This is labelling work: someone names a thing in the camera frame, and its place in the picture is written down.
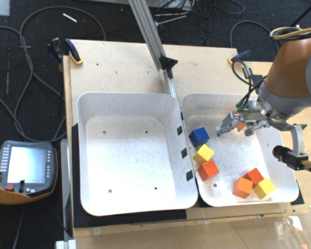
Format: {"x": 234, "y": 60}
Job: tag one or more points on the pale wood board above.
{"x": 119, "y": 69}

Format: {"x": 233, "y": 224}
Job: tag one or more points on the orange cube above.
{"x": 241, "y": 126}
{"x": 242, "y": 187}

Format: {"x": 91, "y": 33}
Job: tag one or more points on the black cylinder on white bracket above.
{"x": 296, "y": 159}

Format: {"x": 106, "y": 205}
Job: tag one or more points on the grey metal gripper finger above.
{"x": 251, "y": 131}
{"x": 226, "y": 125}

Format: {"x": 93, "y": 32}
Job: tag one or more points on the white plastic tray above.
{"x": 235, "y": 154}
{"x": 129, "y": 159}

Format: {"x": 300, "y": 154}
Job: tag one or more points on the blue cube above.
{"x": 198, "y": 137}

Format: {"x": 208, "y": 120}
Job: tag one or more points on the yellow cube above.
{"x": 203, "y": 154}
{"x": 263, "y": 188}

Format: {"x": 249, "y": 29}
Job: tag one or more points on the thin black and white rod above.
{"x": 175, "y": 92}

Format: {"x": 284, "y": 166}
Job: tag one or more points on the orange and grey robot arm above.
{"x": 290, "y": 71}

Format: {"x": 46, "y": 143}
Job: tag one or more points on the red cube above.
{"x": 254, "y": 176}
{"x": 208, "y": 170}

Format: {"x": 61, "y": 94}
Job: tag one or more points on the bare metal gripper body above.
{"x": 254, "y": 114}

